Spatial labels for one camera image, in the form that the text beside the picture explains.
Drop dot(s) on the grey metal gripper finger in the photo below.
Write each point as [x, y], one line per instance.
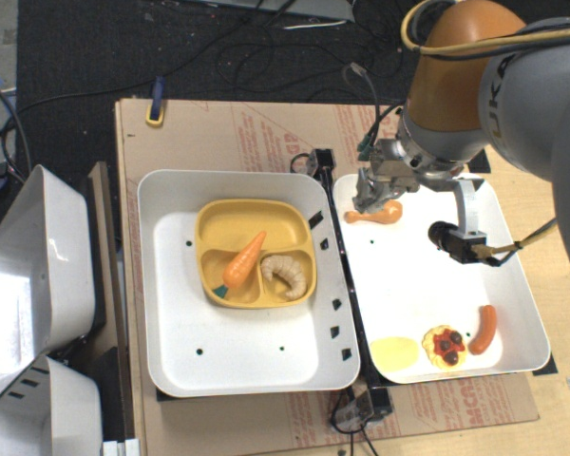
[382, 198]
[363, 193]

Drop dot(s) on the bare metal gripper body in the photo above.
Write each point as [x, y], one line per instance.
[392, 162]

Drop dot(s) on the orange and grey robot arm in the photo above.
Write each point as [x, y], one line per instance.
[456, 74]

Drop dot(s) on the orange chicken drumstick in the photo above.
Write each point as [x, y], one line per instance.
[392, 213]

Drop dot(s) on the thin black rod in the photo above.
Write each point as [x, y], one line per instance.
[347, 273]

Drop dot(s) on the white plastic tray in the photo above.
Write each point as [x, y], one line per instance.
[47, 416]
[247, 349]
[33, 273]
[423, 283]

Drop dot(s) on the beige croissant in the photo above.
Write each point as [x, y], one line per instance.
[290, 271]

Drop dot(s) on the yellow divided plate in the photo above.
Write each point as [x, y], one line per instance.
[247, 221]

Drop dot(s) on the orange carrot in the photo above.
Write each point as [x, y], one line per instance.
[242, 264]

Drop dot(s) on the brown cardboard board red print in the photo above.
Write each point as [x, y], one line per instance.
[228, 136]

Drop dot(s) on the pale yellow flat disc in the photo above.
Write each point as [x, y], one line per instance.
[394, 354]

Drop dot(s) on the orange sausage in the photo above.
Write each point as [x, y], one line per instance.
[485, 330]

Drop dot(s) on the black cylinder on white bracket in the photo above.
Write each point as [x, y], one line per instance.
[461, 245]

